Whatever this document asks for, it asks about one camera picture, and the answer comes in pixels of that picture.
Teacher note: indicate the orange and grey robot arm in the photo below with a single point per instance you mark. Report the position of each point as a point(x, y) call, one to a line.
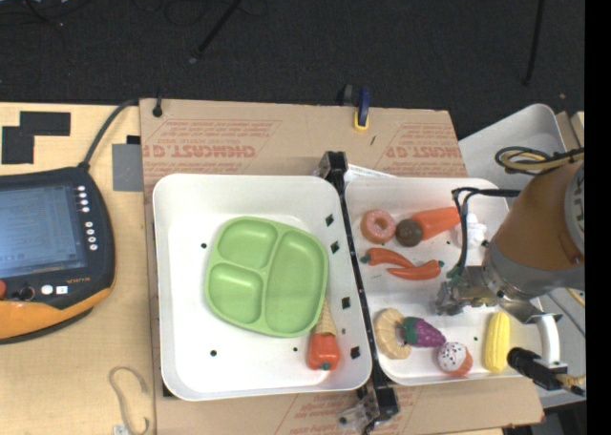
point(530, 228)

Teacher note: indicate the yellow corn cob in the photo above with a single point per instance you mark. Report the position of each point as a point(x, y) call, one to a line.
point(496, 342)

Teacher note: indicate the orange chili pepper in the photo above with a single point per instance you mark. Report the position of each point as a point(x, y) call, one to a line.
point(416, 272)
point(387, 256)

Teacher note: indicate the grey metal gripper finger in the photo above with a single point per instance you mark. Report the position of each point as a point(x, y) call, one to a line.
point(453, 310)
point(445, 294)

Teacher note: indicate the white lumpy toy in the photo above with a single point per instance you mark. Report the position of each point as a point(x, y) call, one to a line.
point(475, 232)

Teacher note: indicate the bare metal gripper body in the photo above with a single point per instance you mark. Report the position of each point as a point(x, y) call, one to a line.
point(481, 286)

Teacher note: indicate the pink doughnut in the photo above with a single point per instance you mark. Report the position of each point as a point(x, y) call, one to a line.
point(368, 233)

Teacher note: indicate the white plastic tray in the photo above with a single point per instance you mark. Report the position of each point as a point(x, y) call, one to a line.
point(420, 295)
point(191, 328)

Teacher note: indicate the orange bell pepper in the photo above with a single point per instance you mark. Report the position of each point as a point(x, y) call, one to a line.
point(322, 351)

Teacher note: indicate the black cylinder on white bracket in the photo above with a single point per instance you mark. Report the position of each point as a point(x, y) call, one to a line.
point(549, 335)

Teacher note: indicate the brown round biscuit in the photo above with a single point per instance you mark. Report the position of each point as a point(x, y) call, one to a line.
point(409, 233)

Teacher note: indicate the white sprinkled cupcake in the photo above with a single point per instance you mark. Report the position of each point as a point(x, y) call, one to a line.
point(452, 357)

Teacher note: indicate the brown cardboard board red print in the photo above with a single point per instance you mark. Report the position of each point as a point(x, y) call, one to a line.
point(267, 147)

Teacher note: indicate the thin black rod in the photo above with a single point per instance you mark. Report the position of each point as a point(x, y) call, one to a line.
point(359, 280)

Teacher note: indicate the beige ice cream cone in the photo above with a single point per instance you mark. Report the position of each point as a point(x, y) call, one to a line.
point(325, 319)

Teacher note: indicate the orange carrot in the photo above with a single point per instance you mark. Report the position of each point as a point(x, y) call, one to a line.
point(436, 221)

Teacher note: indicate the purple grapes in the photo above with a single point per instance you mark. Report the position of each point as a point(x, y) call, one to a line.
point(425, 334)

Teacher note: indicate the green divided plate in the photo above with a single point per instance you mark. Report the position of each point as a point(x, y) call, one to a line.
point(291, 280)

